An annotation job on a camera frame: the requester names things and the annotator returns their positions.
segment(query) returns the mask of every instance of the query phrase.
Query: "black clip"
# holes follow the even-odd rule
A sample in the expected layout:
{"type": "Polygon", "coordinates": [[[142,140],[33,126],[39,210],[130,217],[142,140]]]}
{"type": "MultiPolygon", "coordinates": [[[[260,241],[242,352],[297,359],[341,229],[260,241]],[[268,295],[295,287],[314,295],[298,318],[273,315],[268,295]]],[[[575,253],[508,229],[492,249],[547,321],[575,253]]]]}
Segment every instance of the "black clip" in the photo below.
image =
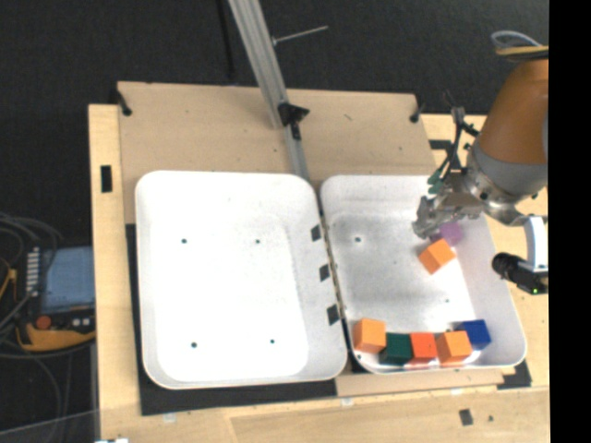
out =
{"type": "Polygon", "coordinates": [[[123,95],[117,89],[112,89],[111,92],[109,93],[109,103],[120,105],[121,112],[125,116],[130,116],[131,114],[133,114],[131,109],[127,106],[126,99],[123,98],[123,95]]]}
{"type": "Polygon", "coordinates": [[[421,103],[420,106],[418,106],[416,108],[415,112],[413,114],[411,114],[408,119],[412,123],[418,123],[418,119],[419,119],[420,115],[425,111],[425,108],[427,108],[427,104],[424,102],[421,103]]]}
{"type": "Polygon", "coordinates": [[[307,108],[290,105],[289,103],[281,103],[278,107],[278,110],[283,126],[289,125],[291,127],[292,138],[301,140],[302,134],[299,130],[299,122],[301,122],[304,117],[310,113],[310,110],[307,108]]]}

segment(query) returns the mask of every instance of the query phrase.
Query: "black cable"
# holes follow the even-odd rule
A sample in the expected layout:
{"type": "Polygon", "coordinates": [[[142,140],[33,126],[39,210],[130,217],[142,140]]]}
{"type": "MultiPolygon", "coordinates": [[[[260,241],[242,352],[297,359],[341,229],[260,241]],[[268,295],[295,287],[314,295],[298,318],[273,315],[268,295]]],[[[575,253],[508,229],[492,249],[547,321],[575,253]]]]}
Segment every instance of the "black cable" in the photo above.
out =
{"type": "Polygon", "coordinates": [[[6,292],[6,288],[8,287],[8,284],[10,283],[10,271],[11,271],[12,265],[10,264],[10,262],[8,262],[6,259],[4,259],[1,256],[0,256],[0,264],[2,264],[2,266],[4,266],[6,268],[6,274],[5,274],[4,278],[2,278],[2,280],[0,281],[0,300],[2,300],[3,294],[6,292]]]}
{"type": "MultiPolygon", "coordinates": [[[[12,343],[10,341],[6,342],[6,344],[9,344],[9,343],[11,346],[13,346],[13,347],[15,346],[14,343],[12,343]]],[[[53,352],[48,352],[48,353],[35,353],[35,354],[30,354],[30,356],[32,356],[33,358],[36,358],[36,359],[56,358],[59,356],[65,356],[67,354],[75,353],[77,351],[88,348],[93,343],[94,343],[94,340],[88,340],[88,341],[83,342],[82,344],[72,346],[71,348],[65,348],[64,350],[53,351],[53,352]]],[[[22,355],[22,354],[0,353],[0,359],[28,360],[28,359],[31,359],[30,356],[22,355]]]]}
{"type": "Polygon", "coordinates": [[[47,438],[45,439],[46,442],[49,442],[54,437],[55,429],[57,428],[57,423],[58,423],[57,419],[61,418],[61,416],[62,416],[62,392],[59,388],[59,385],[57,384],[57,380],[55,379],[55,376],[51,372],[49,367],[47,367],[47,365],[41,359],[39,359],[37,356],[30,354],[28,351],[23,350],[20,346],[14,344],[14,343],[11,343],[10,341],[7,341],[6,344],[19,350],[20,352],[24,353],[32,361],[34,361],[43,370],[43,372],[49,377],[50,383],[51,383],[52,387],[54,388],[55,415],[56,415],[55,418],[56,418],[56,420],[54,420],[54,424],[52,425],[52,429],[47,434],[47,438]]]}
{"type": "Polygon", "coordinates": [[[0,331],[0,346],[2,346],[4,344],[4,342],[8,339],[8,337],[10,336],[10,333],[12,333],[12,331],[14,329],[15,329],[15,324],[11,323],[5,329],[0,331]]]}
{"type": "Polygon", "coordinates": [[[39,230],[49,236],[52,244],[51,252],[48,254],[48,258],[43,258],[45,264],[40,271],[39,278],[39,283],[45,284],[45,278],[49,268],[51,268],[52,264],[54,263],[57,249],[59,248],[60,242],[64,239],[64,236],[53,226],[45,223],[44,221],[35,220],[33,218],[13,217],[7,213],[0,212],[0,222],[4,225],[13,227],[22,233],[25,233],[33,242],[41,242],[41,237],[33,231],[34,229],[39,230]]]}
{"type": "Polygon", "coordinates": [[[10,266],[14,266],[15,263],[22,256],[23,251],[25,250],[25,242],[22,240],[22,237],[20,236],[20,234],[16,233],[15,231],[11,230],[10,228],[0,227],[0,234],[7,234],[8,236],[11,236],[12,238],[17,240],[18,252],[16,253],[16,255],[13,258],[8,260],[8,263],[10,264],[10,266]]]}
{"type": "Polygon", "coordinates": [[[444,90],[441,97],[450,110],[458,106],[449,89],[444,90]]]}
{"type": "Polygon", "coordinates": [[[8,323],[12,317],[14,315],[16,315],[18,313],[18,311],[25,306],[25,304],[30,300],[30,295],[25,295],[22,299],[20,299],[20,301],[14,306],[14,308],[12,310],[10,310],[10,312],[8,312],[8,315],[6,315],[2,321],[0,321],[0,329],[3,328],[3,326],[8,323]]]}
{"type": "Polygon", "coordinates": [[[57,441],[64,441],[64,433],[66,431],[66,418],[67,418],[67,407],[69,406],[70,388],[72,384],[72,361],[74,354],[70,354],[67,358],[67,369],[66,369],[66,390],[64,392],[64,403],[62,405],[62,421],[59,428],[59,437],[57,441]]]}
{"type": "Polygon", "coordinates": [[[454,138],[453,144],[452,144],[452,154],[448,156],[449,163],[447,165],[447,169],[445,170],[445,173],[441,177],[442,181],[447,179],[448,175],[450,175],[450,172],[452,171],[453,162],[455,161],[455,159],[458,156],[458,147],[460,146],[460,136],[461,135],[462,135],[462,124],[456,122],[456,124],[455,124],[455,138],[454,138]]]}

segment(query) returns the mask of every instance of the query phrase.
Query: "black mat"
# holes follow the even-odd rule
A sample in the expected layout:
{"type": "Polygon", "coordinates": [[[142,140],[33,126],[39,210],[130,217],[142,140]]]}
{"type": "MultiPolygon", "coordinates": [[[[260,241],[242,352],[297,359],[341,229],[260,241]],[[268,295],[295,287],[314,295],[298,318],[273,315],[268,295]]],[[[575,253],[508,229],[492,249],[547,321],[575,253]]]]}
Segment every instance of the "black mat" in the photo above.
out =
{"type": "Polygon", "coordinates": [[[138,269],[136,252],[136,227],[126,225],[129,280],[133,305],[134,331],[138,358],[139,395],[141,413],[183,412],[212,407],[233,407],[260,403],[302,401],[336,396],[334,380],[302,384],[278,384],[271,386],[243,386],[218,389],[170,390],[155,384],[146,374],[141,360],[141,329],[139,326],[138,269]]]}

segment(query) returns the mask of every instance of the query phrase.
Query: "wooden table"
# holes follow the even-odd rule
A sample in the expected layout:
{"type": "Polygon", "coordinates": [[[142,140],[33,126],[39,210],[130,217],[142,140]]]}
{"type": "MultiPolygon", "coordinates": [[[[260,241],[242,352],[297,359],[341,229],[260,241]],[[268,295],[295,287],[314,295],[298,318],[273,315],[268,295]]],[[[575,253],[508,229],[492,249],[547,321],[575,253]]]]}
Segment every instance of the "wooden table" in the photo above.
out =
{"type": "MultiPolygon", "coordinates": [[[[499,390],[515,369],[456,369],[336,378],[337,396],[142,416],[132,325],[126,223],[133,187],[156,168],[290,172],[283,134],[270,128],[257,88],[122,82],[132,115],[91,105],[90,171],[102,438],[135,442],[549,441],[549,298],[511,288],[528,342],[531,386],[499,390]],[[110,173],[112,183],[104,182],[110,173]],[[460,411],[470,413],[465,425],[460,411]]],[[[447,114],[422,115],[411,94],[289,90],[310,109],[303,147],[316,188],[335,174],[431,174],[451,139],[447,114]]],[[[480,127],[482,116],[468,116],[480,127]]],[[[521,209],[547,211],[546,192],[521,209]]],[[[523,230],[488,221],[499,251],[526,255],[523,230]]]]}

